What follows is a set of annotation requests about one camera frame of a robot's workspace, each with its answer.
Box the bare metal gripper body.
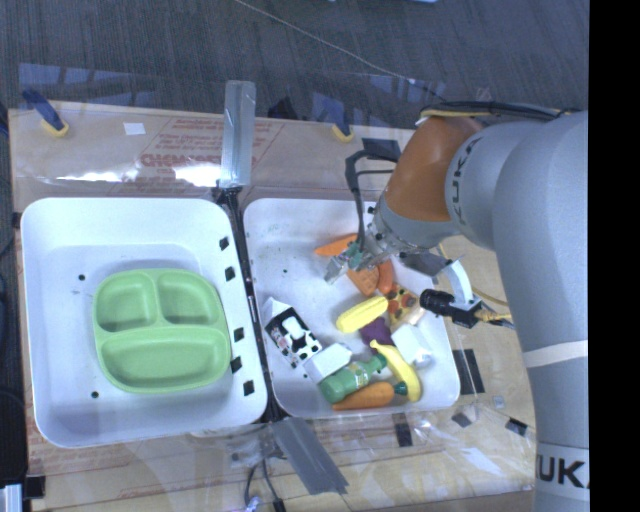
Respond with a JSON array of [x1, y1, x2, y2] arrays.
[[342, 224, 419, 269]]

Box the orange waffle biscuit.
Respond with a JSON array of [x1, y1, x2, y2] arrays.
[[346, 267, 382, 297]]

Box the plain orange carrot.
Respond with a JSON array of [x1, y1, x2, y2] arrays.
[[313, 233, 359, 258]]

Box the orange sausage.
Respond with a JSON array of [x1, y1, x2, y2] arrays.
[[376, 259, 397, 296]]

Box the white plastic tray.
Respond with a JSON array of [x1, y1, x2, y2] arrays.
[[242, 197, 462, 421], [19, 196, 269, 449]]

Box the yellow corn cob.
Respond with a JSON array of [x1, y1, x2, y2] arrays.
[[335, 294, 390, 335]]

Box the pizza slice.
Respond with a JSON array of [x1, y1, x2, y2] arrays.
[[386, 282, 427, 327]]

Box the purple grapes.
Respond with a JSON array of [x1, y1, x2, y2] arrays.
[[358, 317, 394, 352]]

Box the white carton with cow print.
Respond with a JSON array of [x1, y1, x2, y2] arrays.
[[263, 296, 323, 371]]

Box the plain white carton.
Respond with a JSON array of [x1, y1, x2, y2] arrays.
[[389, 323, 434, 369]]

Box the green bottle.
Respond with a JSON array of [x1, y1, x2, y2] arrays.
[[317, 353, 389, 406]]

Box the yellow banana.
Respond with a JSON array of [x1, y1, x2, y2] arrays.
[[369, 338, 423, 404]]

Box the orange carrot with green top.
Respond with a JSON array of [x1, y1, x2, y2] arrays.
[[330, 380, 409, 413]]

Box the green divided plate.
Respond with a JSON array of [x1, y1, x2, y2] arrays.
[[91, 268, 233, 395]]

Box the brown cardboard board red print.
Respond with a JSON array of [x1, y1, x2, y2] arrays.
[[7, 99, 539, 512]]

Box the black cylinder on white bracket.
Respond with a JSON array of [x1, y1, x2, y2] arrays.
[[418, 257, 485, 330]]

